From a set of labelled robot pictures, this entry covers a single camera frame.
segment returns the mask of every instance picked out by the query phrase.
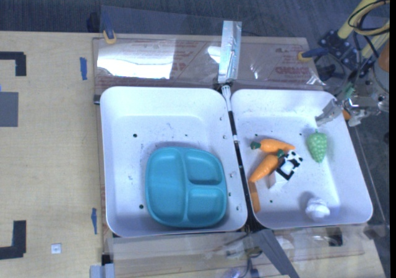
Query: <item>black and white object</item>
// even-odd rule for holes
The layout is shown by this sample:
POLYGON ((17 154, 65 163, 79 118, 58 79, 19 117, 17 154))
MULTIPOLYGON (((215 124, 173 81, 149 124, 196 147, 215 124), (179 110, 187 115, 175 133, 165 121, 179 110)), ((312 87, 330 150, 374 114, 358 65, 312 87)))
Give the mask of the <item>black and white object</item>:
POLYGON ((295 174, 302 162, 303 158, 300 155, 293 150, 289 151, 282 158, 280 166, 268 176, 268 187, 271 190, 280 189, 295 174))

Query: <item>blue divided plate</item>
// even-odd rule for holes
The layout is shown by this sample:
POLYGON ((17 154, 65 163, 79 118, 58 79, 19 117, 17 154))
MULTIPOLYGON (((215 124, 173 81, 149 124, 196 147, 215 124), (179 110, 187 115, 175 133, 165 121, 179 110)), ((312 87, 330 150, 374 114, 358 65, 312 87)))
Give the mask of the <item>blue divided plate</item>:
POLYGON ((148 159, 145 174, 147 209, 172 227, 209 227, 224 216, 227 188, 223 166, 209 152, 164 147, 148 159))

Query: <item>wire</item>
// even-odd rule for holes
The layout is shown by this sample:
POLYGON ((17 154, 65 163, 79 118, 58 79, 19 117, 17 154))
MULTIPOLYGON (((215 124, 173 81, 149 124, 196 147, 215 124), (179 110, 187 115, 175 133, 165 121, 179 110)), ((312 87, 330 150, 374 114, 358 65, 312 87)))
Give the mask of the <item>wire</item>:
POLYGON ((357 63, 357 65, 358 65, 358 68, 357 68, 356 71, 354 71, 354 72, 352 72, 352 74, 350 74, 348 80, 351 80, 353 86, 355 86, 355 85, 356 85, 356 82, 358 81, 358 79, 359 79, 359 77, 360 77, 360 75, 361 75, 361 73, 362 73, 362 70, 364 69, 364 67, 365 67, 365 66, 367 65, 367 63, 369 62, 369 59, 366 59, 364 62, 362 61, 361 48, 360 48, 360 46, 359 46, 358 37, 357 37, 357 35, 356 35, 355 32, 354 32, 354 34, 353 34, 353 40, 354 40, 354 42, 355 42, 356 49, 358 50, 358 52, 356 53, 356 63, 357 63))
POLYGON ((363 36, 377 36, 383 33, 387 33, 390 30, 390 24, 385 24, 378 28, 363 28, 363 20, 366 16, 375 8, 390 4, 390 0, 378 0, 376 2, 369 3, 362 8, 358 9, 356 12, 352 13, 348 19, 348 25, 353 28, 353 30, 363 36))
POLYGON ((244 277, 246 277, 246 275, 248 274, 248 272, 249 272, 249 271, 252 269, 252 267, 253 267, 252 258, 257 258, 257 257, 259 257, 261 254, 262 254, 262 251, 259 251, 256 255, 254 255, 254 256, 249 256, 249 257, 248 257, 245 273, 244 273, 242 276, 240 276, 239 278, 244 278, 244 277))
POLYGON ((375 56, 376 58, 379 58, 379 54, 378 54, 376 48, 374 47, 374 45, 372 44, 370 38, 367 37, 367 36, 363 36, 363 37, 364 37, 364 39, 366 39, 367 43, 369 44, 369 46, 370 46, 370 48, 371 48, 371 51, 372 51, 372 53, 374 54, 374 56, 375 56))

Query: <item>wooden table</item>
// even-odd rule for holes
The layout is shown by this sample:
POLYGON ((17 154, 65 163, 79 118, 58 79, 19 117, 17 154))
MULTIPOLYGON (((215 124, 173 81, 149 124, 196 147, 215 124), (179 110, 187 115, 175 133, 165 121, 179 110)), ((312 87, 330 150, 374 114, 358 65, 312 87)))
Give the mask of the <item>wooden table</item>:
MULTIPOLYGON (((27 76, 15 76, 14 61, 0 60, 2 92, 19 93, 18 127, 0 127, 0 247, 11 246, 13 221, 27 222, 26 253, 0 260, 1 277, 88 277, 90 266, 101 262, 95 37, 100 35, 0 32, 0 51, 27 56, 27 76), (80 57, 87 60, 87 80, 80 57), (61 253, 53 254, 51 245, 57 243, 61 253)), ((361 255, 293 265, 301 277, 384 277, 374 243, 364 240, 362 246, 361 255)))

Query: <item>green toy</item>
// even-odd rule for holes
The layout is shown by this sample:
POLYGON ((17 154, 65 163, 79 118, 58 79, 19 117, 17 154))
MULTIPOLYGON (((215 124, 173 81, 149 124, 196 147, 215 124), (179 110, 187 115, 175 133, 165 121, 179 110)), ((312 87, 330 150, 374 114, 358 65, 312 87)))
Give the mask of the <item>green toy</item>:
POLYGON ((326 156, 327 150, 327 136, 317 130, 308 136, 307 145, 312 158, 316 162, 322 162, 326 156))

